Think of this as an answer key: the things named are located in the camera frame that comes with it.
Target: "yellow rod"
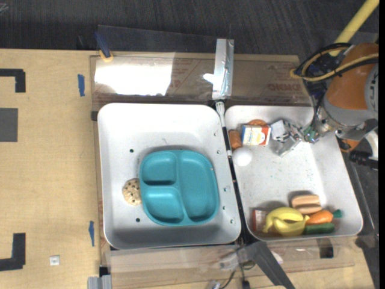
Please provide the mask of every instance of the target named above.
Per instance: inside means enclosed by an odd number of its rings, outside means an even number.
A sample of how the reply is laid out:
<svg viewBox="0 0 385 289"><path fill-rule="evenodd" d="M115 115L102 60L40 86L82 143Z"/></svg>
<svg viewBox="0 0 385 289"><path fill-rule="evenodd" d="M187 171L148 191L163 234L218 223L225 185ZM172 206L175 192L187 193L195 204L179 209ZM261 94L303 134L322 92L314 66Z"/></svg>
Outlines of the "yellow rod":
<svg viewBox="0 0 385 289"><path fill-rule="evenodd" d="M348 25L343 29L339 37L334 41L335 43L347 43L378 7L380 0L366 0L356 15L350 20ZM332 56L336 56L339 51L333 51L330 53Z"/></svg>

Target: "black tape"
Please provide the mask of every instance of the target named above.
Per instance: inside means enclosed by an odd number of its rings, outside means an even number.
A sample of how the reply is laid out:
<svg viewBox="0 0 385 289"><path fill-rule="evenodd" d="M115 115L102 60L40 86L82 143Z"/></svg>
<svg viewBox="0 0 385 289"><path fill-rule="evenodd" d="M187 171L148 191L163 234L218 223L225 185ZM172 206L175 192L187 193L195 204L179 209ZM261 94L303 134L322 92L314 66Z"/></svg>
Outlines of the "black tape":
<svg viewBox="0 0 385 289"><path fill-rule="evenodd" d="M334 249L329 238L318 238L317 244L319 247L319 257L321 259L334 258Z"/></svg>
<svg viewBox="0 0 385 289"><path fill-rule="evenodd" d="M0 259L0 271L22 269L25 265L25 233L13 234L12 257Z"/></svg>
<svg viewBox="0 0 385 289"><path fill-rule="evenodd" d="M1 77L14 77L14 91L25 93L25 72L22 69L0 69Z"/></svg>
<svg viewBox="0 0 385 289"><path fill-rule="evenodd" d="M19 110L0 108L0 142L17 142Z"/></svg>
<svg viewBox="0 0 385 289"><path fill-rule="evenodd" d="M99 112L98 111L91 111L91 120L92 121L97 121L97 114Z"/></svg>

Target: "white egg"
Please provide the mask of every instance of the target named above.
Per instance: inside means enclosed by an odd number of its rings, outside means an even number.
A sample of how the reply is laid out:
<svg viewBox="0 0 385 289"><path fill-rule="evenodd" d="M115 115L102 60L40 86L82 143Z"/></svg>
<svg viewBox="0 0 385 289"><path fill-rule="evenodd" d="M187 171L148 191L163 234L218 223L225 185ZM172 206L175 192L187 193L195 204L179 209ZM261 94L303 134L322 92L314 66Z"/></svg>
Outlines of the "white egg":
<svg viewBox="0 0 385 289"><path fill-rule="evenodd" d="M252 158L253 158L253 153L247 147L237 148L237 150L233 152L233 161L238 166L249 165Z"/></svg>

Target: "toy food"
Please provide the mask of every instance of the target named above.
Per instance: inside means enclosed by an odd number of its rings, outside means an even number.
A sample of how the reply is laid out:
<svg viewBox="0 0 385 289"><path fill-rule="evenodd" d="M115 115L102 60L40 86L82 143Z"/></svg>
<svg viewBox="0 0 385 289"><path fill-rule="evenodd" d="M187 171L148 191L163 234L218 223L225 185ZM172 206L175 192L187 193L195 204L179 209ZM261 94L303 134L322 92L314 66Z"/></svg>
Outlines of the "toy food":
<svg viewBox="0 0 385 289"><path fill-rule="evenodd" d="M267 211L263 211L263 210L253 210L253 214L252 214L252 219L251 219L251 223L252 223L252 229L254 232L260 232L263 230L263 227L265 226L265 220L266 220L266 215L267 215Z"/></svg>
<svg viewBox="0 0 385 289"><path fill-rule="evenodd" d="M314 194L293 197L291 206L304 215L313 214L322 210L322 206L319 203L319 197Z"/></svg>
<svg viewBox="0 0 385 289"><path fill-rule="evenodd" d="M267 125L267 123L263 120L260 120L260 119L254 119L254 120L251 120L250 122L247 123L247 125L255 125L255 126L262 126L262 125Z"/></svg>
<svg viewBox="0 0 385 289"><path fill-rule="evenodd" d="M229 131L229 140L230 140L231 149L233 151L242 146L241 135L239 134L238 131L235 131L234 129Z"/></svg>
<svg viewBox="0 0 385 289"><path fill-rule="evenodd" d="M246 146L266 146L269 143L271 128L268 125L243 125L242 144Z"/></svg>
<svg viewBox="0 0 385 289"><path fill-rule="evenodd" d="M269 229L274 225L274 219L280 219L280 220L292 220L294 222L300 222L304 220L303 215L293 208L283 207L283 208L277 208L275 210L272 210L269 214L266 216L266 224L265 227L263 227L262 232L268 233Z"/></svg>
<svg viewBox="0 0 385 289"><path fill-rule="evenodd" d="M330 234L334 231L333 223L305 226L303 234Z"/></svg>
<svg viewBox="0 0 385 289"><path fill-rule="evenodd" d="M273 224L276 230L284 237L295 237L303 233L305 229L305 224L308 219L309 216L306 215L303 220L300 220L299 222L288 223L284 220L275 217L273 220Z"/></svg>
<svg viewBox="0 0 385 289"><path fill-rule="evenodd" d="M233 161L238 166L248 165L251 162L252 158L253 158L253 153L247 147L237 148L237 150L233 152Z"/></svg>
<svg viewBox="0 0 385 289"><path fill-rule="evenodd" d="M335 219L340 219L342 217L342 211L340 209L333 212L333 217Z"/></svg>
<svg viewBox="0 0 385 289"><path fill-rule="evenodd" d="M122 189L125 201L131 205L139 205L142 203L140 195L139 179L128 180Z"/></svg>
<svg viewBox="0 0 385 289"><path fill-rule="evenodd" d="M319 225L323 223L331 223L333 220L333 215L327 210L322 210L317 213L314 213L310 216L306 225Z"/></svg>

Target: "clear plastic sheet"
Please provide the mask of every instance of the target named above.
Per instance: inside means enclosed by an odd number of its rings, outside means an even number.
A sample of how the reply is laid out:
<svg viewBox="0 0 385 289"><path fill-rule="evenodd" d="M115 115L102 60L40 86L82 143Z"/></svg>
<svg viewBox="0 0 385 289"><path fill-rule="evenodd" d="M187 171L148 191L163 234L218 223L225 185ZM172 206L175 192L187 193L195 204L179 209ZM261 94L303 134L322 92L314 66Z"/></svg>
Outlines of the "clear plastic sheet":
<svg viewBox="0 0 385 289"><path fill-rule="evenodd" d="M110 26L99 26L98 33L112 52L121 52L108 63L91 57L94 111L110 102L210 104L213 98L310 105L302 82L289 76L299 64L296 56L232 57L236 42L223 48L216 37ZM213 93L215 77L219 87L228 79L228 88Z"/></svg>
<svg viewBox="0 0 385 289"><path fill-rule="evenodd" d="M321 258L319 244L315 240L270 243L268 247L286 273L353 266L355 262L351 252L355 251L356 246L351 244L351 239L340 238L332 243L332 258ZM239 264L247 261L247 268L244 269L246 278L263 276L258 265L250 264L253 260L250 254L255 247L257 243L246 247L223 245L115 250L107 252L106 256L113 288L131 289L196 282L202 282L200 288L205 288L212 280L225 283L234 270L234 278L241 278Z"/></svg>

